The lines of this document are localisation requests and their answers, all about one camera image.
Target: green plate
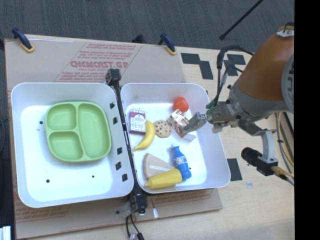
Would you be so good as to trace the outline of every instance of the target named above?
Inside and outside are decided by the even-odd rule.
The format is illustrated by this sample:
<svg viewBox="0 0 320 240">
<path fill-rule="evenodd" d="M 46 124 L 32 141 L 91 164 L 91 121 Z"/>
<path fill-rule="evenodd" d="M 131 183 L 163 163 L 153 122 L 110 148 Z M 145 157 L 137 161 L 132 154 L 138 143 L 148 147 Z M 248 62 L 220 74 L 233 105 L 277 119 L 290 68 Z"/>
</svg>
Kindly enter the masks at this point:
<svg viewBox="0 0 320 240">
<path fill-rule="evenodd" d="M 111 150 L 106 113 L 91 102 L 52 105 L 45 114 L 45 131 L 51 153 L 62 161 L 98 160 Z"/>
</svg>

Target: bottle cap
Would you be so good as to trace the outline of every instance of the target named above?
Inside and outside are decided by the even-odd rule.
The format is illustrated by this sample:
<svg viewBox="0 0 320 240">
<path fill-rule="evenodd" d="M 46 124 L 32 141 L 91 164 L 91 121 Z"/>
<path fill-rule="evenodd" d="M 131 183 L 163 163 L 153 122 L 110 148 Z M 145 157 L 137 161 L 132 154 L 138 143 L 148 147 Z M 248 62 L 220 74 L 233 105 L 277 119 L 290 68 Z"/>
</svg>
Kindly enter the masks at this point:
<svg viewBox="0 0 320 240">
<path fill-rule="evenodd" d="M 171 144 L 171 148 L 172 149 L 175 148 L 175 147 L 179 147 L 179 144 L 177 142 Z"/>
</svg>

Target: gray floor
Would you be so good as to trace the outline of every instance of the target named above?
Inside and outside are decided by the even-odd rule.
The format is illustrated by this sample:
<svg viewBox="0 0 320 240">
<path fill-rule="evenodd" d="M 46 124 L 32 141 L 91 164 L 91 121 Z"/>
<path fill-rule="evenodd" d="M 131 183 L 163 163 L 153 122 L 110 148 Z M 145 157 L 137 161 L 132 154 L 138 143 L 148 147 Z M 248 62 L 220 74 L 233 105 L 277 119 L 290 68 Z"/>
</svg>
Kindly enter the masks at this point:
<svg viewBox="0 0 320 240">
<path fill-rule="evenodd" d="M 239 45 L 255 52 L 279 27 L 295 21 L 295 0 L 263 0 L 220 40 L 258 1 L 0 0 L 0 31 L 5 38 L 13 38 L 16 27 L 25 34 L 117 42 L 131 42 L 143 34 L 148 44 L 157 44 L 165 32 L 175 46 L 221 49 Z M 0 51 L 0 116 L 5 121 L 0 121 L 0 145 L 4 140 L 0 227 L 14 223 L 5 68 Z"/>
</svg>

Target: black hole on bin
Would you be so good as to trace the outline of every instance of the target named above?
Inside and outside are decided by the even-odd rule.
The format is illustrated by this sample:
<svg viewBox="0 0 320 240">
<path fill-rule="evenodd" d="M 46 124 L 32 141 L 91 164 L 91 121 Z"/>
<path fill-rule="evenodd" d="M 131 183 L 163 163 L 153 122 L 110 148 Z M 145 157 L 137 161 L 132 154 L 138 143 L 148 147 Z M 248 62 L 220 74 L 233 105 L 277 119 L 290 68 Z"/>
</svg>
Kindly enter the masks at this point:
<svg viewBox="0 0 320 240">
<path fill-rule="evenodd" d="M 125 182 L 128 179 L 128 175 L 127 174 L 123 174 L 122 175 L 122 181 Z"/>
<path fill-rule="evenodd" d="M 116 170 L 118 171 L 118 170 L 121 168 L 121 162 L 117 162 L 117 163 L 115 164 L 115 168 L 116 168 Z"/>
</svg>

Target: black pole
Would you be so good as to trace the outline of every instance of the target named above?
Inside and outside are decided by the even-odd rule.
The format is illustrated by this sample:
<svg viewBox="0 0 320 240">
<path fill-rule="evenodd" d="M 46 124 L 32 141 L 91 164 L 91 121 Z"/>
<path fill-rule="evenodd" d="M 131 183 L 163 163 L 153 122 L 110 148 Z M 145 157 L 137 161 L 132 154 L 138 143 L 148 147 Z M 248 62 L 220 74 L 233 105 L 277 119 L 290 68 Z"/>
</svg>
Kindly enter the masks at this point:
<svg viewBox="0 0 320 240">
<path fill-rule="evenodd" d="M 252 6 L 234 25 L 232 25 L 224 34 L 220 35 L 219 39 L 225 39 L 226 35 L 233 30 L 245 17 L 248 16 L 263 0 L 259 0 L 254 6 Z"/>
</svg>

